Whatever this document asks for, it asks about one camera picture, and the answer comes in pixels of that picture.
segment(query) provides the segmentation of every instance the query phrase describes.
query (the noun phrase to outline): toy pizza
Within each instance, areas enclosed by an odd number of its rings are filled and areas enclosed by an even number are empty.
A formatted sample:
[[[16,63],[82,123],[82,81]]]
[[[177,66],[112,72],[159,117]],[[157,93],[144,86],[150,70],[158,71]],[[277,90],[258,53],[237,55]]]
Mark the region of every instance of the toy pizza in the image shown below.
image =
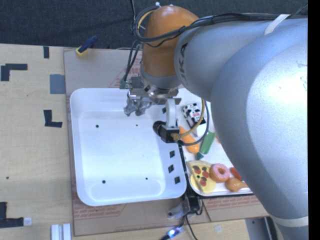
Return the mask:
[[[190,183],[193,187],[203,193],[211,193],[216,188],[217,183],[210,178],[211,163],[201,160],[187,162],[191,172]]]

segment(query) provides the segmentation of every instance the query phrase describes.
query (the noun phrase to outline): dark gray background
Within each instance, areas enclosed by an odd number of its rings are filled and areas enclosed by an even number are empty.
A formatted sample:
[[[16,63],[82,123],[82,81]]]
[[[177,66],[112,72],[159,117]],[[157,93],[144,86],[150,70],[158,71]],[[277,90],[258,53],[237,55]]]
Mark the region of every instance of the dark gray background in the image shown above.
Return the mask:
[[[222,13],[294,14],[308,0],[133,0],[136,14],[160,2],[199,17]],[[0,43],[95,48],[130,47],[131,0],[0,0]]]

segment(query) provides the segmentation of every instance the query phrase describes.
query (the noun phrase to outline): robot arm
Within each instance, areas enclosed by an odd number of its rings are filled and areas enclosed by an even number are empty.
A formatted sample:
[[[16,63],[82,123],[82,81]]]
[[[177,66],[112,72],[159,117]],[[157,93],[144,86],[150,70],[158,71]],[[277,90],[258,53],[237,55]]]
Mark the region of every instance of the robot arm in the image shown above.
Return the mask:
[[[166,14],[188,17],[152,32]],[[153,9],[146,34],[139,39],[148,102],[173,98],[180,84],[209,101],[223,149],[283,237],[308,239],[308,17],[198,19],[164,6]]]

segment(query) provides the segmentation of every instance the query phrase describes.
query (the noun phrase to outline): table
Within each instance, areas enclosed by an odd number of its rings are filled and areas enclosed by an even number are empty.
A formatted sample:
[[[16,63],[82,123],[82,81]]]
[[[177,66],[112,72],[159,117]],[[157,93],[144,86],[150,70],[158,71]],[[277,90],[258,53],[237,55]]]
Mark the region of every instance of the table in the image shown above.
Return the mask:
[[[0,65],[27,64],[0,81],[0,202],[7,218],[31,218],[32,225],[1,228],[0,239],[50,239],[54,224],[73,228],[71,170],[65,94],[51,94],[50,75],[64,75],[64,48],[1,44]],[[61,127],[45,126],[44,110]],[[75,240],[160,239],[171,227],[72,236]],[[193,239],[188,227],[175,239]],[[244,219],[193,224],[198,239],[248,240]]]

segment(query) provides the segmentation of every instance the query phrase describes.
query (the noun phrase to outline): pink donut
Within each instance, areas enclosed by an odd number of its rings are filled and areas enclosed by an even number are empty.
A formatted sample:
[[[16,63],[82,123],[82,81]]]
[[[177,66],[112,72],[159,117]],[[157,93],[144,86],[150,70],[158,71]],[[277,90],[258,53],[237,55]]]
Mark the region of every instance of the pink donut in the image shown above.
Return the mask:
[[[230,178],[230,170],[224,164],[213,164],[210,168],[210,178],[216,183],[226,182]]]

